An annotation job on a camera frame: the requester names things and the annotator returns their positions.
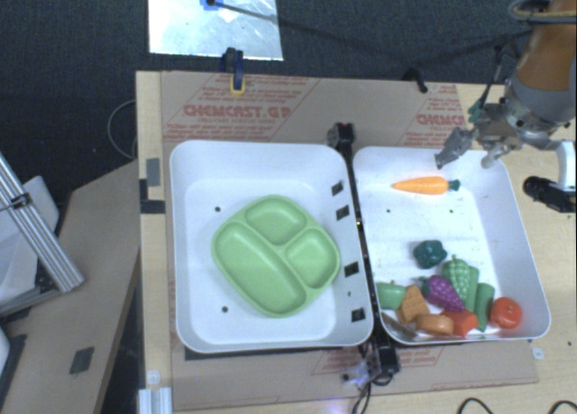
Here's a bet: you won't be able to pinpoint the orange tomato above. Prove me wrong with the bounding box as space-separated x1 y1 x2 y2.
488 296 524 330

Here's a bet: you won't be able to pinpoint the brown cardboard board red print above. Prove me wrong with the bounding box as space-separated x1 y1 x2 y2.
159 69 541 412

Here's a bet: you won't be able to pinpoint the black cylinder on white bracket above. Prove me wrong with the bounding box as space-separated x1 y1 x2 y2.
522 140 577 214

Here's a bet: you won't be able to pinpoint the thin black rod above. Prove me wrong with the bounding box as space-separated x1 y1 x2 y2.
338 143 394 353

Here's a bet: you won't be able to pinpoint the green divided plate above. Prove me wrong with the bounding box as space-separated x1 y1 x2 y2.
210 194 343 319

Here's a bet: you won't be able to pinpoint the orange waffle biscuit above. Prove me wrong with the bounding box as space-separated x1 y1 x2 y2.
396 284 431 326

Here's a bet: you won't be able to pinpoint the orange carrot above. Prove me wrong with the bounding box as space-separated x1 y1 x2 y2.
389 175 462 197

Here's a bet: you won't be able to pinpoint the black block with wires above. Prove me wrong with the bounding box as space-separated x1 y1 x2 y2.
326 121 358 151
368 343 402 385

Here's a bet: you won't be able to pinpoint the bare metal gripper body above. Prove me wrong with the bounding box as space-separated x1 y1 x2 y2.
468 103 565 152

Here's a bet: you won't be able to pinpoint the green cucumber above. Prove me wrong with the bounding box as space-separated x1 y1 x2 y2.
473 281 497 333

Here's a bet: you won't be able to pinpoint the white plastic tray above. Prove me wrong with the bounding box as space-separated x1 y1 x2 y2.
352 145 553 347
169 139 376 354

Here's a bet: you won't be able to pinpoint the light green grapes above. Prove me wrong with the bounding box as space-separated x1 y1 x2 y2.
440 254 481 313

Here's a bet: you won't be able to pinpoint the red orange block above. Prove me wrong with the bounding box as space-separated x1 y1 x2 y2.
443 308 480 338

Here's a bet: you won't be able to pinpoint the dark green bell pepper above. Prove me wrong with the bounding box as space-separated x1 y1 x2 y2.
412 239 449 270

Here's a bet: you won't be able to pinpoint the light green bell pepper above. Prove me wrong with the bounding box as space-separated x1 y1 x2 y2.
374 281 408 311

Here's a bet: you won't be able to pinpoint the purple grapes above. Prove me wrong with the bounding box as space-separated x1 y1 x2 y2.
418 274 466 314

